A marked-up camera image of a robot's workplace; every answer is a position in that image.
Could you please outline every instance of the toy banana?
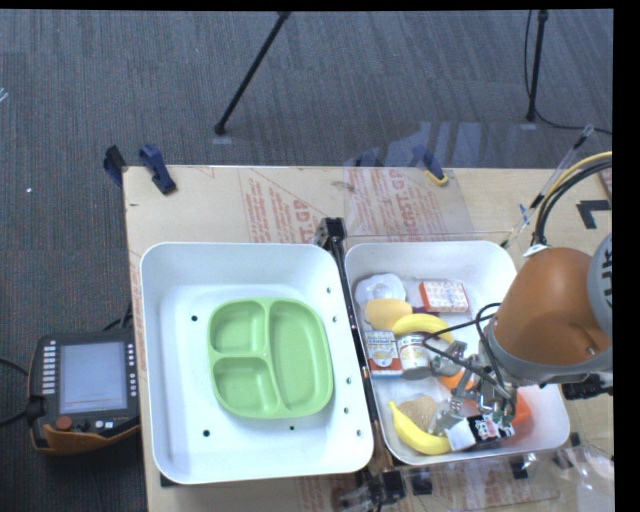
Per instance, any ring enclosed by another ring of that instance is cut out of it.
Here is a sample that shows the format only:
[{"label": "toy banana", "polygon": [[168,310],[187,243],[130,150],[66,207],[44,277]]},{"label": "toy banana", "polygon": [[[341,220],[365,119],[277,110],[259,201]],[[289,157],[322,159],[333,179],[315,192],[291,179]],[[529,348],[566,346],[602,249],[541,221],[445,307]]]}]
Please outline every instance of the toy banana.
[{"label": "toy banana", "polygon": [[[431,315],[429,313],[412,313],[396,320],[391,330],[395,337],[399,338],[412,332],[432,333],[441,331],[442,329],[447,329],[448,327],[449,324],[439,316]],[[449,343],[453,343],[453,336],[451,336],[450,332],[441,334],[440,338]]]},{"label": "toy banana", "polygon": [[387,405],[393,415],[393,428],[402,442],[425,455],[442,455],[451,451],[449,439],[445,436],[436,436],[421,430],[411,418],[398,409],[393,400]]}]

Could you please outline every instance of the yellow cable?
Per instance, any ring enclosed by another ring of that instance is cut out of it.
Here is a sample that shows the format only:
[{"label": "yellow cable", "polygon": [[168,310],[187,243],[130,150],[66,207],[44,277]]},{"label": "yellow cable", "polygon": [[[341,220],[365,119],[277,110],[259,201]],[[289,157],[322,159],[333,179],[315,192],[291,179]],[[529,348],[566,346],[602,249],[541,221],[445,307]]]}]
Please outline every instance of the yellow cable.
[{"label": "yellow cable", "polygon": [[547,199],[547,197],[549,197],[553,193],[553,191],[557,189],[560,186],[560,184],[577,169],[580,169],[581,167],[584,167],[587,164],[595,162],[596,160],[611,158],[612,155],[613,155],[613,151],[605,151],[603,153],[597,153],[595,155],[591,155],[583,160],[580,160],[578,163],[572,165],[566,171],[564,171],[556,181],[554,181],[553,185],[551,185],[551,187],[549,188],[549,191],[545,194],[544,199]]}]

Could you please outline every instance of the food can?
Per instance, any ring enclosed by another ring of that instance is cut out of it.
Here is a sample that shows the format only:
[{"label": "food can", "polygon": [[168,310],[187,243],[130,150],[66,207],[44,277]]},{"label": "food can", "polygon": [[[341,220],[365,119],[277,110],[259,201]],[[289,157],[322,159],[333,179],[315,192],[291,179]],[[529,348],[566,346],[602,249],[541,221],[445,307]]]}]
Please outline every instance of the food can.
[{"label": "food can", "polygon": [[396,341],[403,370],[429,365],[429,352],[423,340],[420,334],[407,334]]}]

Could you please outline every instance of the black cable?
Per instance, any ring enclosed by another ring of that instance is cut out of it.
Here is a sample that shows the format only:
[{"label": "black cable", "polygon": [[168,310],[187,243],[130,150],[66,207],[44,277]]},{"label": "black cable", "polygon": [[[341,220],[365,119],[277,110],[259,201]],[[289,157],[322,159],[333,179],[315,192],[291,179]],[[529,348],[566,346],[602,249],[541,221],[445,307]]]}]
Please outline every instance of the black cable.
[{"label": "black cable", "polygon": [[[487,305],[486,307],[492,307],[492,306],[496,306],[496,305],[498,305],[498,304],[491,304],[491,305]],[[439,356],[445,357],[445,358],[453,361],[457,365],[462,366],[463,368],[465,368],[466,370],[469,370],[471,373],[477,375],[481,379],[486,380],[494,388],[496,388],[498,391],[500,391],[500,393],[503,395],[504,398],[506,398],[507,400],[509,400],[509,402],[511,402],[511,395],[509,394],[509,392],[506,389],[504,389],[504,387],[501,386],[498,383],[498,381],[496,381],[493,377],[491,377],[487,372],[478,370],[477,368],[474,368],[473,366],[468,364],[466,361],[463,361],[459,357],[456,357],[456,356],[454,356],[452,354],[448,354],[447,352],[444,352],[444,351],[442,351],[442,350],[440,350],[440,349],[438,349],[438,348],[436,348],[436,347],[434,347],[432,345],[429,345],[427,343],[428,340],[430,340],[432,338],[435,338],[435,337],[438,337],[441,334],[444,334],[446,332],[455,331],[456,329],[461,329],[463,327],[468,327],[470,325],[478,325],[479,322],[482,322],[484,320],[489,320],[492,317],[493,317],[493,314],[487,315],[487,316],[483,316],[483,317],[476,316],[476,318],[474,318],[473,320],[469,320],[468,322],[463,322],[461,324],[457,324],[457,325],[454,325],[454,326],[451,326],[451,327],[447,327],[446,329],[441,329],[441,330],[433,332],[433,333],[429,333],[429,332],[426,332],[426,331],[417,331],[417,332],[415,332],[413,334],[420,334],[420,335],[425,336],[425,338],[422,340],[422,343],[426,348],[428,348],[432,352],[435,352]]]},{"label": "black cable", "polygon": [[[21,373],[24,373],[25,375],[29,375],[29,371],[24,368],[23,366],[19,365],[18,363],[15,363],[13,361],[10,361],[9,359],[5,359],[4,357],[0,357],[0,363],[6,364],[7,366],[11,366],[13,369],[18,370]],[[11,423],[14,423],[16,421],[18,421],[20,418],[22,418],[23,416],[25,416],[27,414],[27,410],[25,408],[25,410],[14,414],[12,416],[7,416],[6,418],[2,418],[0,419],[0,427],[5,427],[7,425],[10,425]]]},{"label": "black cable", "polygon": [[540,204],[540,211],[538,212],[538,217],[536,218],[536,224],[533,230],[531,245],[535,244],[545,244],[547,243],[546,237],[544,235],[544,230],[547,224],[547,220],[549,218],[549,214],[551,210],[555,206],[555,204],[560,200],[560,198],[574,185],[579,183],[580,181],[596,174],[604,169],[608,169],[612,165],[612,160],[606,160],[602,163],[592,165],[591,167],[587,167],[581,171],[578,171],[576,174],[571,176],[570,178],[563,181],[551,194],[544,198],[542,203]]},{"label": "black cable", "polygon": [[[524,84],[525,87],[527,88],[527,96],[529,98],[531,98],[531,89],[529,87],[529,73],[527,71],[527,52],[528,52],[528,42],[529,42],[529,30],[531,27],[531,15],[533,14],[533,9],[529,10],[529,15],[527,16],[527,28],[525,31],[525,38],[524,38]],[[541,121],[547,123],[549,126],[552,126],[553,128],[560,128],[563,130],[582,130],[584,128],[584,126],[567,126],[567,125],[561,125],[561,124],[557,124],[554,123],[552,121],[549,121],[548,119],[546,119],[545,117],[542,116],[542,114],[540,114],[540,112],[538,112],[537,108],[533,108],[533,112],[535,113],[535,115],[537,117],[540,118]],[[613,131],[610,130],[606,130],[604,128],[595,128],[594,127],[594,131],[596,132],[600,132],[600,133],[605,133],[611,137],[613,137]]]},{"label": "black cable", "polygon": [[[484,313],[487,309],[496,308],[499,305],[500,305],[499,302],[494,302],[492,304],[487,304],[486,306],[483,306],[482,308],[480,308],[480,311],[478,311],[478,314],[476,315],[476,319],[480,318],[482,316],[482,313]],[[498,365],[498,361],[496,360],[496,356],[493,353],[493,350],[491,350],[491,347],[489,346],[489,340],[487,340],[486,336],[484,335],[483,329],[480,327],[479,320],[476,321],[476,329],[478,330],[478,335],[480,336],[480,342],[484,347],[484,351],[487,353],[487,355],[489,356],[489,360],[491,361],[491,367],[493,368],[493,371],[496,372],[496,379],[498,380],[498,383],[502,387],[504,387],[504,379],[502,378],[502,372],[500,371],[500,366]]]},{"label": "black cable", "polygon": [[131,320],[133,318],[133,313],[131,311],[131,301],[129,301],[129,303],[127,304],[127,308],[125,309],[124,314],[118,318],[117,320],[114,320],[113,322],[111,322],[110,324],[108,324],[107,326],[103,327],[103,331],[108,331],[109,329],[114,328],[116,325],[119,326],[120,329],[124,329],[127,325],[127,321]]}]

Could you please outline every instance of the orange object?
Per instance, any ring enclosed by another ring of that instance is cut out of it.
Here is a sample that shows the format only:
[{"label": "orange object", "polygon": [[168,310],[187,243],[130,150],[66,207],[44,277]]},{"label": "orange object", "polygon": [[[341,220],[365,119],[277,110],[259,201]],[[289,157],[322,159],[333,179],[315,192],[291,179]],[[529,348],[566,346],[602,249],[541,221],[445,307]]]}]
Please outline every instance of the orange object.
[{"label": "orange object", "polygon": [[[458,382],[460,382],[460,379],[462,378],[463,374],[464,374],[464,370],[460,370],[458,373],[456,373],[452,377],[441,375],[440,377],[438,377],[438,379],[440,379],[440,382],[443,385],[445,385],[448,389],[453,389],[458,385]],[[465,389],[470,389],[471,386],[473,386],[473,380],[470,380],[469,382],[467,382]]]},{"label": "orange object", "polygon": [[[441,375],[440,377],[438,377],[438,379],[448,389],[453,389],[458,385],[458,382],[460,382],[463,373],[464,370],[460,370],[453,377],[445,377],[444,375]],[[469,389],[471,386],[473,386],[472,380],[467,383],[465,389]],[[511,420],[511,425],[513,426],[525,423],[529,420],[529,418],[531,418],[531,407],[529,407],[529,404],[524,399],[520,391],[517,392],[516,397],[516,415]]]},{"label": "orange object", "polygon": [[531,418],[531,407],[529,407],[529,404],[522,397],[520,391],[518,391],[516,399],[516,415],[511,420],[511,424],[516,426],[521,423],[525,423],[529,418]]}]

